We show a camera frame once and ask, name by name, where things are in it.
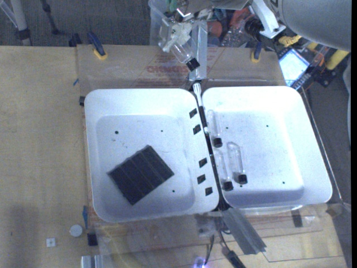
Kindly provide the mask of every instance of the metal stand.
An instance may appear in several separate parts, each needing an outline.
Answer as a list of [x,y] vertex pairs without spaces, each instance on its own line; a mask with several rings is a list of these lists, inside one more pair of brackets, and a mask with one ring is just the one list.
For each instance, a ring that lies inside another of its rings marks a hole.
[[[22,45],[31,46],[32,42],[30,30],[27,27],[26,18],[21,5],[21,0],[10,0],[10,2],[13,11],[7,6],[4,0],[0,0],[0,8],[18,29],[18,34]],[[40,0],[40,2],[42,4],[42,9],[46,12],[47,17],[49,19],[52,28],[52,34],[57,35],[59,31],[52,18],[50,5],[47,4],[46,0]]]

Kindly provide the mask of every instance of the black hole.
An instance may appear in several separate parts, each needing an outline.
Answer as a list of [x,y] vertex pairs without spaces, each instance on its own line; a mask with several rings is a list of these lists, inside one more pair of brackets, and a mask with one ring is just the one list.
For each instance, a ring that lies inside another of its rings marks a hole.
[[212,188],[206,188],[206,197],[207,197],[208,195],[210,195],[211,193],[213,193]]
[[196,125],[195,126],[195,128],[194,128],[194,135],[196,135],[198,132],[200,132],[201,131],[201,126],[198,124],[198,125]]
[[207,164],[207,158],[204,158],[201,161],[199,161],[200,168],[203,167],[206,164]]
[[192,110],[190,112],[190,118],[192,118],[193,116],[195,116],[197,114],[197,109],[195,108],[194,110]]
[[202,184],[206,180],[206,175],[201,175],[197,178],[197,183]]

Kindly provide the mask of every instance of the screen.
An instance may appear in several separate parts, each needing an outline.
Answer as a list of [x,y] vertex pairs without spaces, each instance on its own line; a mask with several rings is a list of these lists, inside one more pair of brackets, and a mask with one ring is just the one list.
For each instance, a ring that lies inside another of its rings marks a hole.
[[290,49],[279,59],[286,84],[290,87],[305,72],[309,63],[296,50]]

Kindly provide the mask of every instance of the clear plastic tube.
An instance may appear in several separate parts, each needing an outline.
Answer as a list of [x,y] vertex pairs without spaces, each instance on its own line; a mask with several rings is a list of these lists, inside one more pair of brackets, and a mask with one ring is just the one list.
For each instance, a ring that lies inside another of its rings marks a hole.
[[188,43],[184,45],[180,45],[179,43],[174,43],[171,46],[171,52],[178,59],[179,62],[186,64],[188,61],[192,59],[193,52],[192,48]]
[[209,110],[207,112],[206,119],[213,146],[216,148],[222,147],[221,127],[217,115],[213,110]]
[[226,191],[233,190],[233,183],[225,167],[223,153],[220,150],[215,150],[214,159],[216,162],[219,178],[223,184],[223,189]]
[[243,152],[242,148],[234,142],[227,143],[229,168],[233,173],[234,180],[239,184],[246,184],[247,175],[243,167]]

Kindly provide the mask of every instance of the metal bracket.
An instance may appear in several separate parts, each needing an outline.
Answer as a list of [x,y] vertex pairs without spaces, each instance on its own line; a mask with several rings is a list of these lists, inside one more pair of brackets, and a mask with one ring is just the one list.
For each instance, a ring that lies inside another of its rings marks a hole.
[[260,32],[263,36],[272,39],[286,29],[286,26],[278,23],[274,13],[264,0],[253,0],[252,8],[264,26],[264,31]]

